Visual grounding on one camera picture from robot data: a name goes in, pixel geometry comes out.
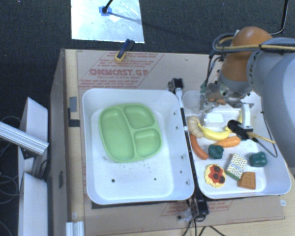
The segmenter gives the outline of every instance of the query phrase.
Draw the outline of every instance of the white cardboard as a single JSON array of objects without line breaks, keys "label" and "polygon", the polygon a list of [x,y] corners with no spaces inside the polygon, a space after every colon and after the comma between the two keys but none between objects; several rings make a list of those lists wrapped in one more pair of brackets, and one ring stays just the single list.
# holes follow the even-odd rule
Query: white cardboard
[{"label": "white cardboard", "polygon": [[47,183],[24,173],[19,200],[18,235],[47,236]]},{"label": "white cardboard", "polygon": [[23,111],[20,130],[47,141],[48,110],[28,97]]}]

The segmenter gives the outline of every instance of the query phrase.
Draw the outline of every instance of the black carpet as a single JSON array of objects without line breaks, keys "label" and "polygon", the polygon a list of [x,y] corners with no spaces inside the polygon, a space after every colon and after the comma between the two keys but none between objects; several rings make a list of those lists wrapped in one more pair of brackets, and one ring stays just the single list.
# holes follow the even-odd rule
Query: black carpet
[{"label": "black carpet", "polygon": [[[134,51],[201,54],[210,52],[218,35],[245,26],[277,32],[284,5],[284,0],[139,1],[146,43]],[[70,0],[0,0],[0,119],[21,117],[28,96],[49,107],[60,48],[120,48],[120,43],[72,40],[70,9]],[[295,38],[295,0],[289,0],[281,36]],[[15,147],[2,157],[2,167],[2,173],[16,175]],[[18,198],[0,205],[0,220],[17,235]]]}]

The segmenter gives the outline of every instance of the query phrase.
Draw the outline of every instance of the green divided plate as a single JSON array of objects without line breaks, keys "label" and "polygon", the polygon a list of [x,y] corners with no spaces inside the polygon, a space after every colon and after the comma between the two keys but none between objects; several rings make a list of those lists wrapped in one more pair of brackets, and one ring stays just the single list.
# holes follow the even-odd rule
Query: green divided plate
[{"label": "green divided plate", "polygon": [[104,109],[99,115],[99,132],[106,153],[119,163],[149,158],[162,147],[154,114],[139,103]]}]

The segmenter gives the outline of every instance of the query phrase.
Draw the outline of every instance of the wooden table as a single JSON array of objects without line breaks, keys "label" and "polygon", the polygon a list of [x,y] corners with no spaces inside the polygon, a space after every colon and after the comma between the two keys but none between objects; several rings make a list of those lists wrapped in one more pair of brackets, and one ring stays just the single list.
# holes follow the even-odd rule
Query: wooden table
[{"label": "wooden table", "polygon": [[[77,50],[64,50],[65,53],[65,107],[69,106],[69,99],[71,96],[77,96],[78,94],[78,75],[77,75]],[[71,113],[71,119],[80,119],[79,105],[77,111]],[[84,221],[84,197],[83,197],[83,177],[82,177],[82,162],[81,162],[81,136],[79,127],[70,127],[67,130],[68,145],[66,146],[66,153],[68,155],[68,162],[66,166],[66,173],[68,174],[68,220],[70,220],[71,212],[74,212],[73,221]],[[220,232],[227,236],[242,236],[242,235],[295,235],[295,179],[290,174],[292,181],[292,188],[289,193],[280,197],[283,200],[283,207],[285,219],[275,221],[263,221],[253,223],[241,223],[231,225],[215,226]],[[180,236],[184,232],[184,229],[165,230],[156,232],[143,232],[133,233],[132,236]],[[187,234],[188,236],[194,235],[194,228],[191,228]],[[211,228],[206,228],[203,233],[204,236],[217,235]]]}]

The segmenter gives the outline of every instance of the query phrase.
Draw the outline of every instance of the toy pepper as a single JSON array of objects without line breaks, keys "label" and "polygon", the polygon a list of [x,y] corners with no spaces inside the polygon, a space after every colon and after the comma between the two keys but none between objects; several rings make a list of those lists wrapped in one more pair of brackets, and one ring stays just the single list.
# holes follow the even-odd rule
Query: toy pepper
[{"label": "toy pepper", "polygon": [[262,151],[254,153],[249,157],[249,162],[251,166],[263,167],[267,164],[266,154]]},{"label": "toy pepper", "polygon": [[208,154],[213,159],[221,159],[223,156],[223,147],[220,145],[210,145],[208,147]]}]

